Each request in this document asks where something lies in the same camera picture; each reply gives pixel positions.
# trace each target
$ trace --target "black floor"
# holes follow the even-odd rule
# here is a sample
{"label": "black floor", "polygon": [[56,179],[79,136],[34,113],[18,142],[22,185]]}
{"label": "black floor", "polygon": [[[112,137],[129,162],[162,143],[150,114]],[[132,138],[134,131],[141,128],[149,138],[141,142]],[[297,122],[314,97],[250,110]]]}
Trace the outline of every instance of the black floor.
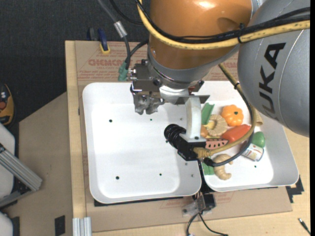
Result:
{"label": "black floor", "polygon": [[[134,0],[115,1],[139,20]],[[121,21],[129,41],[147,38],[143,27]],[[102,27],[109,41],[120,41],[96,0],[0,0],[0,82],[11,90],[17,121],[66,91],[64,42],[87,40],[89,27]]]}

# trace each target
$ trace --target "toy food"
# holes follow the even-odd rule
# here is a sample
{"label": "toy food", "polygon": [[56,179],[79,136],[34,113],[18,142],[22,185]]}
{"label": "toy food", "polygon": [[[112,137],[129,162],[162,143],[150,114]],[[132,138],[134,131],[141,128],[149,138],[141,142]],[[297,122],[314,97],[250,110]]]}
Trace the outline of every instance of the toy food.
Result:
{"label": "toy food", "polygon": [[229,130],[227,130],[221,137],[223,139],[229,140],[230,143],[240,139],[243,137],[251,128],[250,125],[242,124],[240,126],[235,126]]}
{"label": "toy food", "polygon": [[243,123],[244,115],[242,109],[235,105],[229,105],[223,107],[221,116],[227,122],[230,127],[239,126]]}
{"label": "toy food", "polygon": [[252,144],[255,144],[258,147],[264,148],[265,147],[264,133],[262,133],[261,131],[254,133],[254,135],[252,137]]}
{"label": "toy food", "polygon": [[248,148],[242,153],[243,156],[256,162],[262,158],[263,154],[264,149],[255,144],[250,144]]}
{"label": "toy food", "polygon": [[207,125],[205,125],[205,127],[208,131],[209,136],[219,137],[227,130],[227,123],[222,116],[211,115],[210,122]]}
{"label": "toy food", "polygon": [[205,163],[201,163],[202,164],[202,169],[203,169],[203,175],[214,175],[215,171],[213,169],[213,167],[206,165]]}
{"label": "toy food", "polygon": [[256,112],[256,119],[257,119],[256,120],[256,126],[261,126],[262,124],[264,124],[262,117],[261,117],[261,115],[257,109],[255,109],[255,112]]}
{"label": "toy food", "polygon": [[[215,163],[220,163],[223,162],[227,159],[229,159],[230,156],[228,154],[220,154],[217,155],[214,159],[212,159]],[[215,174],[218,176],[218,178],[222,179],[222,180],[228,180],[231,178],[232,174],[231,173],[226,173],[225,172],[225,166],[217,166],[217,167],[213,167]]]}
{"label": "toy food", "polygon": [[222,138],[207,138],[206,139],[206,148],[207,149],[216,149],[222,147],[228,143],[228,140]]}
{"label": "toy food", "polygon": [[214,105],[210,105],[208,102],[204,105],[201,112],[201,124],[207,125],[211,116]]}
{"label": "toy food", "polygon": [[203,138],[206,138],[208,136],[208,131],[207,131],[207,129],[206,129],[206,127],[204,125],[201,125],[200,135]]}

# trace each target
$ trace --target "toy can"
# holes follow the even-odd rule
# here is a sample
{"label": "toy can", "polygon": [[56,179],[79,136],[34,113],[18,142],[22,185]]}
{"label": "toy can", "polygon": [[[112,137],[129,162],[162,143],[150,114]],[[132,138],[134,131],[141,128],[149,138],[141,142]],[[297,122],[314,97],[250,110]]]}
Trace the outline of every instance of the toy can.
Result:
{"label": "toy can", "polygon": [[256,162],[262,158],[263,154],[264,149],[255,144],[250,144],[248,148],[242,153],[243,156]]}

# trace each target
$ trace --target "wooden table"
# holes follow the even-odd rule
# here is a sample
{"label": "wooden table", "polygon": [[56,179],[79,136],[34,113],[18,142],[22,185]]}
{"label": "wooden table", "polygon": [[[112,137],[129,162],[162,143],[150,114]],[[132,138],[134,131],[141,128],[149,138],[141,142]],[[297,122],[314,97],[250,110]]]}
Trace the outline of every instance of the wooden table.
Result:
{"label": "wooden table", "polygon": [[[80,119],[78,114],[79,99],[76,72],[75,41],[65,42],[67,96],[70,132],[70,157],[72,178],[72,203],[73,217],[84,218],[87,216],[83,177],[82,148]],[[277,214],[248,216],[232,219],[209,221],[209,227],[230,236],[259,236],[259,235],[308,235],[301,226],[298,218],[302,218],[311,229],[310,206],[310,139],[285,130],[289,144],[300,173],[304,192],[293,197],[293,211]],[[202,222],[195,222],[190,227],[190,232],[196,236],[214,235],[209,232]],[[174,224],[138,229],[108,231],[93,233],[94,236],[184,236],[186,224]]]}

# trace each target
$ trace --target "toy pumpkin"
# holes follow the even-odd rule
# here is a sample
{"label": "toy pumpkin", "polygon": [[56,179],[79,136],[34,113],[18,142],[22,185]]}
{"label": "toy pumpkin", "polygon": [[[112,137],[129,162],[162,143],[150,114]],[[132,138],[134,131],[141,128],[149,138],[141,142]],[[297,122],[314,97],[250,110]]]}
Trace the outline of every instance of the toy pumpkin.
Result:
{"label": "toy pumpkin", "polygon": [[242,109],[235,105],[223,107],[221,116],[230,127],[239,126],[243,123],[244,115]]}

